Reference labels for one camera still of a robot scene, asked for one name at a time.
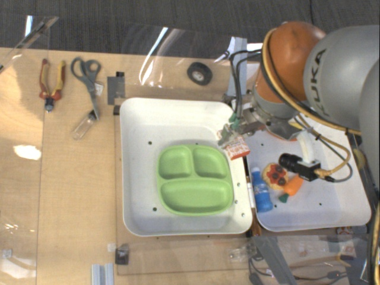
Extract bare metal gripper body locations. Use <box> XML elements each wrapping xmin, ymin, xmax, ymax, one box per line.
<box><xmin>236</xmin><ymin>106</ymin><xmax>299</xmax><ymax>141</ymax></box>

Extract red and white packet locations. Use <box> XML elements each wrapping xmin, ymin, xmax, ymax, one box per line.
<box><xmin>216</xmin><ymin>129</ymin><xmax>252</xmax><ymax>160</ymax></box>

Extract toy pizza slice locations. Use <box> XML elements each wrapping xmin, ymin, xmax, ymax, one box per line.
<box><xmin>261</xmin><ymin>162</ymin><xmax>289</xmax><ymax>191</ymax></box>

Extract black tape roll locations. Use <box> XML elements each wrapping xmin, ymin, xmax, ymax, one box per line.
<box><xmin>186</xmin><ymin>61</ymin><xmax>214</xmax><ymax>87</ymax></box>

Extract green divided plate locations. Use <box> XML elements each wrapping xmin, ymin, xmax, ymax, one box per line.
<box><xmin>156</xmin><ymin>144</ymin><xmax>234</xmax><ymax>217</ymax></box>

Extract blue bottle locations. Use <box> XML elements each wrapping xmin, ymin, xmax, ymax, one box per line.
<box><xmin>251</xmin><ymin>166</ymin><xmax>274</xmax><ymax>213</ymax></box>

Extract orange carrot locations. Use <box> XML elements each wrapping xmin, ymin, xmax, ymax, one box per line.
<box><xmin>278</xmin><ymin>175</ymin><xmax>305</xmax><ymax>203</ymax></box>

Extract white plastic tray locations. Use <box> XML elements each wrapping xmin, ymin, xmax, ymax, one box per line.
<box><xmin>119</xmin><ymin>97</ymin><xmax>254</xmax><ymax>238</ymax></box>
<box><xmin>242</xmin><ymin>122</ymin><xmax>373</xmax><ymax>233</ymax></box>

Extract small clear plastic bottle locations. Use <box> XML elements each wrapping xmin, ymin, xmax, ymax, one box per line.
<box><xmin>228</xmin><ymin>244</ymin><xmax>258</xmax><ymax>262</ymax></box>

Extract grey scissors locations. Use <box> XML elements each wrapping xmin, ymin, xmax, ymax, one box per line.
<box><xmin>70</xmin><ymin>56</ymin><xmax>103</xmax><ymax>121</ymax></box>

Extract red and yellow pliers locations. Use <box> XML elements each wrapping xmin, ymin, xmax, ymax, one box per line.
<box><xmin>39</xmin><ymin>58</ymin><xmax>67</xmax><ymax>113</ymax></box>

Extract black cylinder on white bracket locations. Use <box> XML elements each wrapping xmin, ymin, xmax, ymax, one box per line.
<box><xmin>278</xmin><ymin>131</ymin><xmax>322</xmax><ymax>182</ymax></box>

